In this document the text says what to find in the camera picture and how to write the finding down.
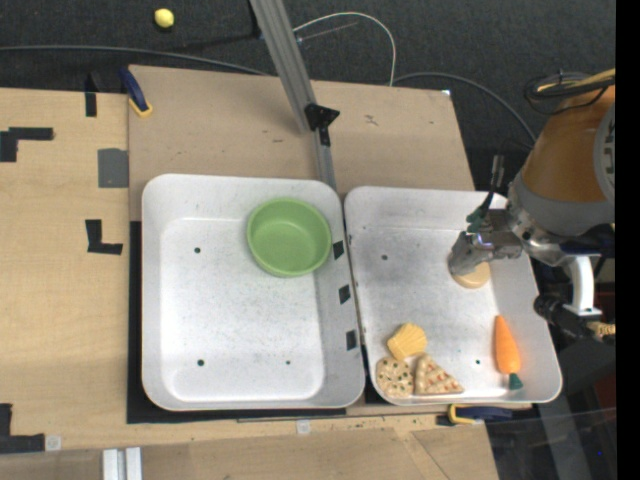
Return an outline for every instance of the black clip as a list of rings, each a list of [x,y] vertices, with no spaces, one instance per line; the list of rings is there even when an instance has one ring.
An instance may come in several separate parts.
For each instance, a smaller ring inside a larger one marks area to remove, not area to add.
[[[315,103],[309,103],[304,108],[304,113],[307,116],[309,128],[311,128],[312,131],[320,131],[320,144],[331,147],[329,125],[340,115],[340,111],[321,107]]]

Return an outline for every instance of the green bowl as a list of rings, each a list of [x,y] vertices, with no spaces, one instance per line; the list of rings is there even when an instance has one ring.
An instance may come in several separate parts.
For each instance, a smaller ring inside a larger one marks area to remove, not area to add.
[[[314,206],[283,197],[253,210],[247,241],[264,270],[279,277],[295,277],[313,272],[327,260],[331,230]]]

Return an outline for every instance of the toy carrot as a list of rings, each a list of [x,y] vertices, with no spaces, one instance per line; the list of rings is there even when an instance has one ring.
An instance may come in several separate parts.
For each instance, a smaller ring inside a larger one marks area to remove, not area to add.
[[[495,340],[498,370],[505,375],[509,375],[509,389],[520,389],[523,386],[517,375],[521,366],[520,353],[511,330],[502,315],[496,316]]]

